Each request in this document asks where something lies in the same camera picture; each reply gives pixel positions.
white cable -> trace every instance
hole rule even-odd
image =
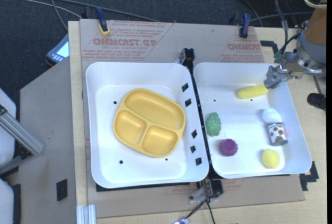
[[[53,7],[53,5],[51,5],[51,4],[47,4],[47,3],[44,3],[44,2],[40,2],[40,1],[35,1],[35,0],[23,0],[23,1],[28,1],[28,2],[32,2],[32,3],[37,3],[37,4],[41,4],[41,5],[51,6],[51,7]],[[78,18],[81,18],[80,15],[78,15],[78,14],[76,14],[76,13],[74,13],[74,12],[71,12],[71,11],[68,10],[68,9],[65,9],[65,8],[63,8],[63,7],[60,7],[60,6],[56,6],[56,7],[59,8],[59,9],[61,9],[61,10],[66,11],[66,12],[68,12],[68,13],[70,13],[70,14],[73,14],[73,15],[77,16]]]
[[[120,11],[120,10],[116,10],[116,9],[101,7],[101,6],[92,5],[92,4],[88,4],[88,3],[83,3],[83,2],[73,1],[73,0],[55,0],[55,1],[71,3],[71,4],[81,5],[81,6],[85,6],[85,7],[88,6],[88,7],[92,7],[92,8],[100,7],[101,9],[103,9],[105,11],[110,11],[110,12],[119,13],[119,14],[126,15],[126,16],[132,16],[132,17],[136,17],[136,18],[140,18],[140,19],[145,19],[145,20],[148,20],[148,21],[160,22],[159,20],[156,20],[156,19],[151,19],[151,18],[148,18],[148,17],[132,14],[132,13],[129,13],[129,12],[124,12],[124,11]]]

divided plate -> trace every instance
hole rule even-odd
[[[113,122],[116,137],[143,154],[162,158],[175,149],[186,124],[174,101],[146,89],[134,89],[122,100]]]

white egg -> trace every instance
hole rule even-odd
[[[282,122],[279,112],[273,108],[267,108],[263,111],[263,120],[265,123]]]

small can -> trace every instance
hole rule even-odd
[[[282,122],[272,123],[268,126],[268,129],[273,146],[282,146],[288,143]]]

toy lemon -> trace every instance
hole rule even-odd
[[[279,155],[277,152],[275,152],[272,149],[267,148],[263,152],[261,158],[262,158],[264,165],[269,169],[274,169],[279,164]]]

